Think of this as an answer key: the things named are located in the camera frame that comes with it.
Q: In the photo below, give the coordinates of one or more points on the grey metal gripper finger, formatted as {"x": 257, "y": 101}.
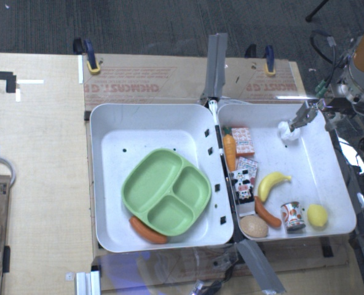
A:
{"x": 310, "y": 115}
{"x": 299, "y": 114}

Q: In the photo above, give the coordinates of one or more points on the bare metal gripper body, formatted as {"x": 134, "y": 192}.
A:
{"x": 342, "y": 103}

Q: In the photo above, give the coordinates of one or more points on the white lump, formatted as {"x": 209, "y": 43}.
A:
{"x": 288, "y": 135}

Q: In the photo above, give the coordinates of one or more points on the white plastic tray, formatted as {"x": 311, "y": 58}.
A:
{"x": 114, "y": 177}
{"x": 317, "y": 171}

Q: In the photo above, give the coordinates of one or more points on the orange patterned carton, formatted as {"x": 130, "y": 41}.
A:
{"x": 243, "y": 141}

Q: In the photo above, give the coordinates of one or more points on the white and pink carton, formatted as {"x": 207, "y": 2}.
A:
{"x": 249, "y": 164}

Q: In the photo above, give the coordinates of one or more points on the orange carrot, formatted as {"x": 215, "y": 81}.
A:
{"x": 230, "y": 149}

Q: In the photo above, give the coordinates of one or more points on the yellow banana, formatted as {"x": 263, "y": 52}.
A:
{"x": 266, "y": 184}

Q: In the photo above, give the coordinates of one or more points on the cow print carton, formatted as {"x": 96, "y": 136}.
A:
{"x": 243, "y": 189}

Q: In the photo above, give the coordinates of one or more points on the yellow lemon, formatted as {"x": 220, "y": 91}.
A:
{"x": 317, "y": 216}

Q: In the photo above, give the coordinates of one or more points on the black tripod leg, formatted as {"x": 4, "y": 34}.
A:
{"x": 325, "y": 2}

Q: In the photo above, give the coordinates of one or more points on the small orange print can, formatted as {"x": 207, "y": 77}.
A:
{"x": 292, "y": 217}

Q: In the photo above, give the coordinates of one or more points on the orange sausage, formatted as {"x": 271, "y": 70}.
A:
{"x": 145, "y": 231}
{"x": 266, "y": 215}

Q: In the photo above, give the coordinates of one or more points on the tan bread roll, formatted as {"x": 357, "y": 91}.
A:
{"x": 253, "y": 226}

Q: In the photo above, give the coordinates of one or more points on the brown cardboard board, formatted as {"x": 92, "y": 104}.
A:
{"x": 157, "y": 88}

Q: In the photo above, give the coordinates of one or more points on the green divided plate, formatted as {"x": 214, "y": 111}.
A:
{"x": 157, "y": 177}

